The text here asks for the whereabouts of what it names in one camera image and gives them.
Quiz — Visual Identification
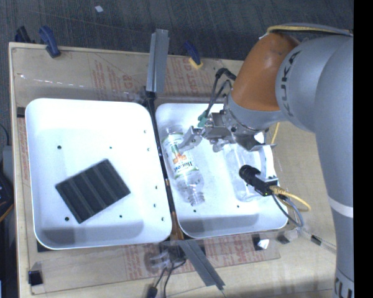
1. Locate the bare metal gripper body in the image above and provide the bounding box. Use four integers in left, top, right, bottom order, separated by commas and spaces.
201, 111, 267, 151

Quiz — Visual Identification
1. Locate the clear plastic bottle with label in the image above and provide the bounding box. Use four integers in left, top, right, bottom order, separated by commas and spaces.
161, 125, 206, 207

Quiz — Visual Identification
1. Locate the clear plastic bottle without label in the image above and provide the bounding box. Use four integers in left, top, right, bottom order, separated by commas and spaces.
223, 144, 262, 202

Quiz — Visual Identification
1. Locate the white plastic tray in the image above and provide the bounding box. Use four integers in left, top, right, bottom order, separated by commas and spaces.
154, 102, 290, 240
24, 97, 173, 251

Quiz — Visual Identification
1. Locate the black ribbed rectangular block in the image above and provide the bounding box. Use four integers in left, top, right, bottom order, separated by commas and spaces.
55, 158, 132, 225

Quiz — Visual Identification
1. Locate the brown cardboard board red print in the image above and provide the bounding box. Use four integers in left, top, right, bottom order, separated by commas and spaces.
11, 47, 282, 295

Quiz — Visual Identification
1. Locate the black cylinder on white bracket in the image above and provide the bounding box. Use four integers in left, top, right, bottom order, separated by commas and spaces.
238, 143, 279, 197

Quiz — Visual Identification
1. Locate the black block with thin wires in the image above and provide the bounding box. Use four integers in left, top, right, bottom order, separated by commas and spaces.
159, 241, 188, 263
140, 89, 158, 106

